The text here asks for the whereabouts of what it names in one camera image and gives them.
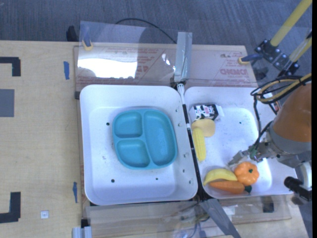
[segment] orange pumpkin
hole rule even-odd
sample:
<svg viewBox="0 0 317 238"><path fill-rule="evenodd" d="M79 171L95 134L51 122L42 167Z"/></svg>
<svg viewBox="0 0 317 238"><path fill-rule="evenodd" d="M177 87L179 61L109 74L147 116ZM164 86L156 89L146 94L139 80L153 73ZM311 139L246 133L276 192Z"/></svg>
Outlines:
<svg viewBox="0 0 317 238"><path fill-rule="evenodd" d="M257 166L248 161L240 163L235 168L234 174L244 186L254 184L260 176Z"/></svg>

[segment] tan round object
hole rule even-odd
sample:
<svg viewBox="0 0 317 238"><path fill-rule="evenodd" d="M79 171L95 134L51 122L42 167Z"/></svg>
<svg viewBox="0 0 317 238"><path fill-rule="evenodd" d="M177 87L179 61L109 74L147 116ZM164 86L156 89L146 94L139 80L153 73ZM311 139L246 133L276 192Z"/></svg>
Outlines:
<svg viewBox="0 0 317 238"><path fill-rule="evenodd" d="M199 119L192 123L192 130L200 128L203 131L204 137L211 137L215 132L215 123L211 119Z"/></svg>

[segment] gray floor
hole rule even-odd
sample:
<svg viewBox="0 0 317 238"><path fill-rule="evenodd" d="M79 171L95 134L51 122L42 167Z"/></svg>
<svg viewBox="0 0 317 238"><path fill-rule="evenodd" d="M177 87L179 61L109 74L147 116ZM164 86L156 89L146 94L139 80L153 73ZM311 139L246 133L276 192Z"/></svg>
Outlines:
<svg viewBox="0 0 317 238"><path fill-rule="evenodd" d="M277 32L301 0L0 0L0 40L67 41L81 20L115 23L135 17L162 29L193 32L193 44L244 45L248 53ZM122 24L149 26L130 20ZM312 6L283 39L291 54L312 27ZM312 71L312 49L299 59L296 75ZM260 68L257 63L254 69ZM278 70L269 67L270 73ZM312 237L312 204L301 207Z"/></svg>

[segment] yellow banana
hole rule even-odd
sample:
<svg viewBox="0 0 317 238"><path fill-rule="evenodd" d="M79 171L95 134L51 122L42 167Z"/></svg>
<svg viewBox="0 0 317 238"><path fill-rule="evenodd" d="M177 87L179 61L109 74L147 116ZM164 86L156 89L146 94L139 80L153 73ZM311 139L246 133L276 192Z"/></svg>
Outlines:
<svg viewBox="0 0 317 238"><path fill-rule="evenodd" d="M203 184L205 186L207 183L217 179L238 180L236 175L228 169L213 169L207 173Z"/></svg>

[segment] yellow tube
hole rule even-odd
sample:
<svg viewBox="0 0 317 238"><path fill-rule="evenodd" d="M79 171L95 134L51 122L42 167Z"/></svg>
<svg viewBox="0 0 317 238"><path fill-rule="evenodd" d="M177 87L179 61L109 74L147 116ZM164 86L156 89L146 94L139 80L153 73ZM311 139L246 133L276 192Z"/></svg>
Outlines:
<svg viewBox="0 0 317 238"><path fill-rule="evenodd" d="M301 0L292 14L284 22L278 32L270 40L272 46L277 47L278 44L284 39L285 35L291 30L299 18L304 14L307 8L312 4L313 0Z"/></svg>
<svg viewBox="0 0 317 238"><path fill-rule="evenodd" d="M312 37L305 39L293 52L290 54L289 59L292 62L296 62L303 53L312 45Z"/></svg>

